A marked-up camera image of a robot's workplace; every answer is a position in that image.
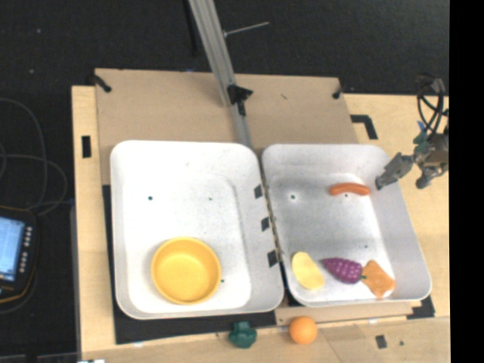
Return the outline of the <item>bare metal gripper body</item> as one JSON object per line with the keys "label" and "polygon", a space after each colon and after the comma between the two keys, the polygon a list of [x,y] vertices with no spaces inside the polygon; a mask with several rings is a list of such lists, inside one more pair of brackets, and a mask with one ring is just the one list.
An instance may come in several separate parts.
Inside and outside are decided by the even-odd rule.
{"label": "bare metal gripper body", "polygon": [[414,140],[414,161],[420,168],[448,169],[448,136],[436,133],[430,137]]}

